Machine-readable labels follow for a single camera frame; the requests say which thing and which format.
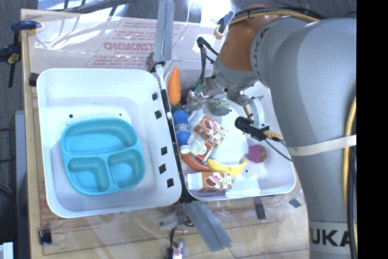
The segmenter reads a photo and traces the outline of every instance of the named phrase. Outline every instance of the gray robot arm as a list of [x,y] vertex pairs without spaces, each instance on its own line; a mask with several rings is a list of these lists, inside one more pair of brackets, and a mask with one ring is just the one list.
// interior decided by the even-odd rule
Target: gray robot arm
[[310,257],[350,258],[343,145],[330,145],[345,136],[356,95],[356,20],[274,19],[255,36],[250,63],[252,71],[244,73],[217,59],[215,71],[237,90],[252,85],[253,75],[271,90],[287,147],[324,144],[317,153],[292,157],[306,196]]

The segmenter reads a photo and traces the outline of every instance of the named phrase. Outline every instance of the yellow cable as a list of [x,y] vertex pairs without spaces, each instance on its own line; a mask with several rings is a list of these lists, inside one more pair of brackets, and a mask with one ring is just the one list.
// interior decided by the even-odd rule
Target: yellow cable
[[286,15],[286,16],[294,16],[296,18],[305,19],[306,21],[309,21],[309,22],[319,21],[319,19],[312,18],[311,16],[304,15],[304,14],[298,13],[298,12],[285,11],[285,10],[273,10],[273,11],[266,11],[266,12],[256,12],[256,13],[252,13],[250,15],[248,15],[248,14],[244,15],[240,18],[236,18],[229,23],[229,27],[232,26],[233,24],[241,22],[245,19],[251,19],[251,18],[254,18],[256,16],[263,16],[263,15]]
[[273,132],[271,130],[265,130],[264,134],[268,138],[279,138],[280,140],[283,140],[283,135],[275,133],[275,132]]
[[[345,136],[350,136],[352,134],[352,126],[354,122],[354,118],[356,116],[356,96],[354,96],[353,103],[350,106],[349,116],[346,122],[345,128]],[[347,209],[347,188],[348,188],[348,177],[349,177],[349,153],[350,147],[344,148],[344,156],[343,156],[343,190],[344,190],[344,201],[345,208]],[[357,226],[356,222],[353,223],[354,232],[355,232],[355,244],[356,244],[356,256],[358,257],[358,234],[357,234]]]

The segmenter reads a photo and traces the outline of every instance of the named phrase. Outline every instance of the orange carrot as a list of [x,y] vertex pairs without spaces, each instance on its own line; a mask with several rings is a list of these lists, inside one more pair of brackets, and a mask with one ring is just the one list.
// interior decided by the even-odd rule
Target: orange carrot
[[177,105],[181,101],[181,82],[177,66],[174,67],[171,73],[167,94],[171,105]]

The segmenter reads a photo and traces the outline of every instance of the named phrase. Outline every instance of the white strap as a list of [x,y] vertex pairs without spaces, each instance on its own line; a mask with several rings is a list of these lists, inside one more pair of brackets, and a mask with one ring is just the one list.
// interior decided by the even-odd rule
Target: white strap
[[356,136],[357,135],[345,136],[304,147],[288,147],[287,150],[290,156],[316,155],[321,152],[355,146],[357,145]]

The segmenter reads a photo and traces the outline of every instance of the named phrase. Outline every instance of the white tray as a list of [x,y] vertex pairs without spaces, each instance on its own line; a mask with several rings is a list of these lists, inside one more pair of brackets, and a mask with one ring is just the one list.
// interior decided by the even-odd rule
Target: white tray
[[[195,62],[172,62],[166,74],[167,85],[170,73],[175,65],[179,68],[182,93],[186,93],[188,90],[192,89],[192,85],[195,83],[196,79],[198,79],[201,73],[201,65],[200,63]],[[212,70],[210,67],[206,70],[205,77],[211,76],[211,74]],[[263,86],[260,82],[256,82],[253,87],[245,91],[245,94],[254,97],[263,96],[261,100],[255,100],[259,116],[262,122],[270,125],[271,130],[280,133],[269,89]],[[223,117],[213,115],[211,113],[211,108],[207,104],[203,105],[200,110],[229,131],[225,140],[212,152],[210,158],[227,165],[241,163],[243,160],[246,160],[248,164],[242,170],[241,174],[233,178],[232,189],[228,190],[225,195],[214,195],[211,192],[201,193],[198,191],[188,190],[189,193],[197,200],[215,201],[230,200],[235,198],[261,197],[292,191],[296,183],[296,175],[292,163],[278,155],[264,141],[259,142],[250,137],[250,135],[243,134],[242,131],[237,129],[235,127],[236,118],[239,116],[246,116],[246,113],[241,106],[231,101],[229,101],[229,107],[231,112]],[[254,163],[247,159],[248,147],[254,144],[260,144],[266,148],[267,159],[265,162]],[[289,155],[287,148],[285,148],[282,144],[274,141],[272,144],[275,145],[276,148],[283,154]],[[181,165],[187,186],[187,174],[195,173],[195,171],[183,161],[181,161]]]
[[[159,84],[135,69],[49,69],[37,82],[47,202],[64,218],[107,214],[175,203],[182,191]],[[156,118],[160,111],[162,117]],[[61,156],[61,135],[75,122],[121,118],[136,130],[145,174],[132,189],[89,196],[70,184]],[[166,170],[160,173],[159,167]]]

